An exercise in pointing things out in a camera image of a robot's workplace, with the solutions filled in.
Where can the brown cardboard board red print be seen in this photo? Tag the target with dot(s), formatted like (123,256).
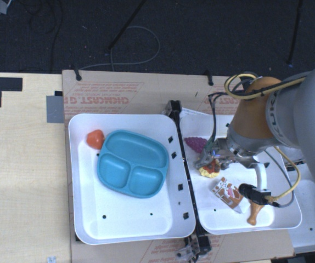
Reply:
(146,97)

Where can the white plastic tray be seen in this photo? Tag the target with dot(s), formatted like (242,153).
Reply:
(130,218)
(218,220)

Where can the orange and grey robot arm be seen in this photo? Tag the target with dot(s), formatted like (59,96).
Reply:
(256,119)

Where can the yellow and red pizza slice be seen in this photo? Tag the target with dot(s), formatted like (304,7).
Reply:
(211,172)

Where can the purple toy grapes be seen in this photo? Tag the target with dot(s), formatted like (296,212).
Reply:
(196,143)

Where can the blue divided plate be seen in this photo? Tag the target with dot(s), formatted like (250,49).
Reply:
(132,160)

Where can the white and brown carton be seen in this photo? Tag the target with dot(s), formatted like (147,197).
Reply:
(229,194)

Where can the black cylinder on white bracket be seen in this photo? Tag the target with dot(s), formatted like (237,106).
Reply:
(253,193)

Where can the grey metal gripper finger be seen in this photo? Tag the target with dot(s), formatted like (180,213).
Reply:
(202,162)
(226,164)

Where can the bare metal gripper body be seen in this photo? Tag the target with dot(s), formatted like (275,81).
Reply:
(220,151)

